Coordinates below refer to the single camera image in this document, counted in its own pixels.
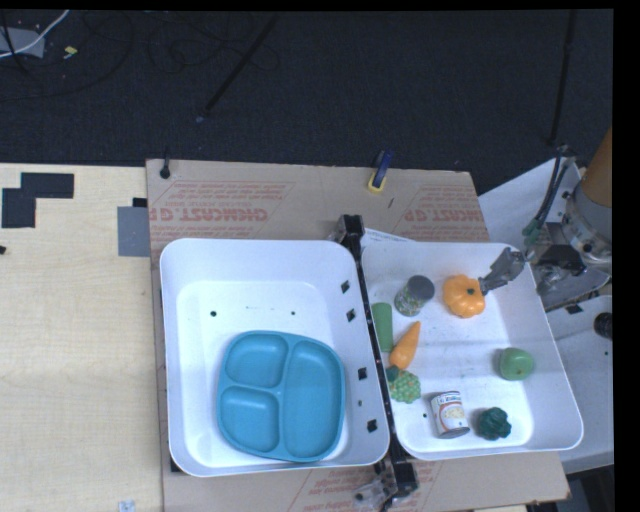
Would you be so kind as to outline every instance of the black fabric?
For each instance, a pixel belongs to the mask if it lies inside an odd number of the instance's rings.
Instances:
[[[4,10],[38,33],[62,12]],[[0,59],[0,162],[370,166],[390,149],[482,194],[555,155],[569,12],[283,11],[198,122],[271,12],[72,10],[42,59]],[[578,9],[569,50],[555,145],[589,162],[612,124],[613,9]]]

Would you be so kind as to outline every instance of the white tray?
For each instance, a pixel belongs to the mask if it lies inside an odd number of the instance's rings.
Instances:
[[[389,446],[355,260],[329,241],[181,239],[160,258],[165,329],[169,448],[195,476],[357,466]],[[281,461],[232,447],[216,418],[225,349],[252,330],[314,338],[345,370],[345,414],[336,448],[310,463]]]
[[[422,321],[416,356],[408,370],[420,379],[423,397],[412,404],[391,400],[398,439],[414,457],[440,460],[498,453],[567,450],[580,443],[582,419],[528,264],[508,285],[486,296],[485,311],[471,318],[453,315],[442,299],[444,280],[454,274],[484,277],[505,244],[377,242],[362,256],[369,302],[388,302],[415,274],[431,279],[436,293],[416,317],[393,308],[394,339]],[[535,370],[523,381],[497,372],[502,349],[530,352]],[[388,366],[388,354],[383,353]],[[457,390],[471,431],[442,439],[426,397]],[[477,416],[490,407],[508,414],[512,432],[489,441],[475,431]]]

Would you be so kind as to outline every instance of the light wood surface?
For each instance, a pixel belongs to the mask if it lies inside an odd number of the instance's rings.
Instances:
[[[0,188],[21,172],[74,173],[75,194],[0,229],[0,509],[162,510],[149,258],[117,237],[145,171],[1,164]]]

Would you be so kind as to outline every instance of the cardboard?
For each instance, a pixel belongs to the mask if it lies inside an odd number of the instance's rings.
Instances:
[[[343,214],[366,228],[419,241],[489,241],[466,172],[389,169],[380,194],[371,168],[163,160],[146,163],[164,505],[167,512],[360,512],[354,491],[373,467],[197,478],[172,471],[167,442],[164,337],[158,259],[182,237],[327,239]],[[401,512],[465,510],[557,501],[569,496],[555,452],[414,461],[419,488]]]

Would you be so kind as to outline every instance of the orange carrot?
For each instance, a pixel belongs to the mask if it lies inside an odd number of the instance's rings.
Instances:
[[[420,327],[422,324],[420,321],[414,322],[409,330],[398,340],[396,346],[393,347],[391,354],[389,354],[389,362],[400,368],[406,370],[406,368],[413,361],[413,357],[416,355],[416,349],[418,348],[418,338],[420,337]]]

